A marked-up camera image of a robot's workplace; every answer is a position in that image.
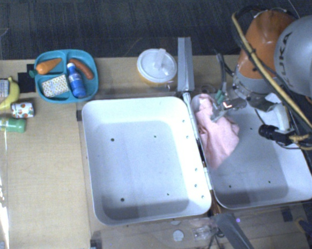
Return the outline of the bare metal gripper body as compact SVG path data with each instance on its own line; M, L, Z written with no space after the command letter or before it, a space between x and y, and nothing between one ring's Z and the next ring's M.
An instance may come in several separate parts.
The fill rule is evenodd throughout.
M229 110L244 109L247 106L247 101L240 97L230 98L227 94L221 97L220 110L228 112Z

